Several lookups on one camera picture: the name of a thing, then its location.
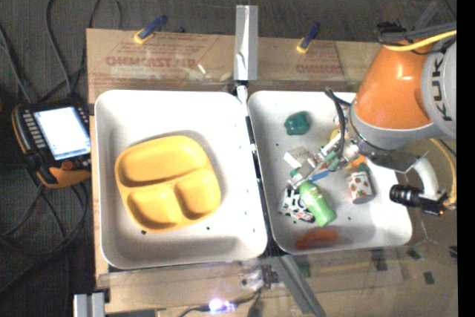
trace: green object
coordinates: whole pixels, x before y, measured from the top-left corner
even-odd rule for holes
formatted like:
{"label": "green object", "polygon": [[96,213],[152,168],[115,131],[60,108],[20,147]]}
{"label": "green object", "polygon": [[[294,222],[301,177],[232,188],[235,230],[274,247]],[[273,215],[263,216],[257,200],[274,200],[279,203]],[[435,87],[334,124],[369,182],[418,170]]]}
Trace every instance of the green object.
{"label": "green object", "polygon": [[322,191],[311,181],[304,181],[299,187],[300,199],[315,217],[320,227],[336,219],[336,212],[328,204]]}
{"label": "green object", "polygon": [[298,269],[300,270],[300,273],[304,278],[311,278],[312,273],[310,272],[310,264],[308,263],[299,263],[297,264]]}
{"label": "green object", "polygon": [[288,135],[304,135],[310,130],[310,124],[307,119],[307,113],[300,111],[292,114],[284,123]]}
{"label": "green object", "polygon": [[328,163],[329,161],[333,160],[335,156],[336,156],[336,152],[331,151],[327,156],[325,156],[324,163]]}
{"label": "green object", "polygon": [[292,171],[290,171],[290,178],[293,178],[297,173],[300,168],[295,168]]}
{"label": "green object", "polygon": [[366,173],[370,173],[370,167],[367,166],[365,163],[359,163],[358,164],[358,169],[360,171],[365,171]]}
{"label": "green object", "polygon": [[335,171],[338,166],[340,165],[340,157],[336,157],[333,161],[328,165],[329,171]]}

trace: white tray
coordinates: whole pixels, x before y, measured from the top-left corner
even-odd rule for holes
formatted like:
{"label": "white tray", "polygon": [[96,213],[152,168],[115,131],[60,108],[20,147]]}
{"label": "white tray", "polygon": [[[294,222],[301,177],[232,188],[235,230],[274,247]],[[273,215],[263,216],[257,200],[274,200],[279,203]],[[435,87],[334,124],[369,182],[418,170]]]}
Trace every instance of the white tray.
{"label": "white tray", "polygon": [[[336,94],[352,100],[354,94]],[[297,250],[295,240],[316,224],[296,220],[278,212],[281,195],[289,179],[291,167],[284,154],[299,146],[316,153],[328,143],[336,129],[333,102],[316,92],[258,91],[249,98],[249,113],[254,130],[263,187],[269,209],[272,234],[277,244],[292,254],[310,254],[346,249],[369,249],[405,244],[412,235],[412,224],[407,209],[389,198],[390,187],[397,183],[396,174],[368,163],[376,187],[376,197],[368,203],[354,205],[346,176],[347,171],[330,173],[317,182],[338,218],[328,228],[338,232],[338,240],[318,249]],[[286,133],[284,122],[290,115],[306,111],[311,122],[305,135]]]}
{"label": "white tray", "polygon": [[[221,92],[107,91],[96,101],[100,240],[119,269],[258,257],[267,235],[245,113]],[[155,137],[184,134],[209,156],[222,192],[217,211],[195,224],[142,234],[126,211],[114,164],[126,148]]]}

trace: blue clamp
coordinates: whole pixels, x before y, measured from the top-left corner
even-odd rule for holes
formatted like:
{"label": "blue clamp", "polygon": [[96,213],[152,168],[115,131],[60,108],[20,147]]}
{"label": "blue clamp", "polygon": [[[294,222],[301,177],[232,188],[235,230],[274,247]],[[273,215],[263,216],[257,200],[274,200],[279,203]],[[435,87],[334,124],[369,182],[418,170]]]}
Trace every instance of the blue clamp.
{"label": "blue clamp", "polygon": [[328,171],[328,170],[321,171],[321,172],[319,172],[319,173],[314,174],[313,176],[311,176],[311,178],[309,178],[309,180],[314,183],[315,181],[318,181],[318,180],[320,180],[320,179],[322,179],[322,178],[325,178],[326,176],[328,176],[329,173],[330,173],[330,171]]}
{"label": "blue clamp", "polygon": [[316,22],[309,33],[298,42],[297,52],[306,53],[310,48],[310,42],[318,35],[318,32],[320,32],[320,23]]}
{"label": "blue clamp", "polygon": [[157,17],[154,21],[147,24],[147,26],[137,33],[134,34],[135,42],[138,44],[143,44],[145,41],[150,39],[156,30],[161,30],[163,25],[166,24],[168,21],[168,17],[165,15],[161,15],[161,17]]}

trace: handheld controller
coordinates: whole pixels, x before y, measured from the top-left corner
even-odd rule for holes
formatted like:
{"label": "handheld controller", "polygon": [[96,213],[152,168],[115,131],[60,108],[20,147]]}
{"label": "handheld controller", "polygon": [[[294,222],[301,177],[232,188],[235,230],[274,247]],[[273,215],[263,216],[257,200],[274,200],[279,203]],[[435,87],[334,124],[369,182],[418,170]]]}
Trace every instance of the handheld controller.
{"label": "handheld controller", "polygon": [[28,167],[46,187],[64,188],[91,176],[89,119],[80,105],[17,105],[12,121]]}

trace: yellow divided plate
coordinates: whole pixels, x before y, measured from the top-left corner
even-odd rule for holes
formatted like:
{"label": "yellow divided plate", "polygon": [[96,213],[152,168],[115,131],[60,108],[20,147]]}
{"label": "yellow divided plate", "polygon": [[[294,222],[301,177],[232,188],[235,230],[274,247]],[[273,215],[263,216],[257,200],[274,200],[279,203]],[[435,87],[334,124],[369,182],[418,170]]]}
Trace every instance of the yellow divided plate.
{"label": "yellow divided plate", "polygon": [[210,216],[221,192],[209,158],[186,136],[127,148],[115,163],[122,201],[143,231],[164,232]]}

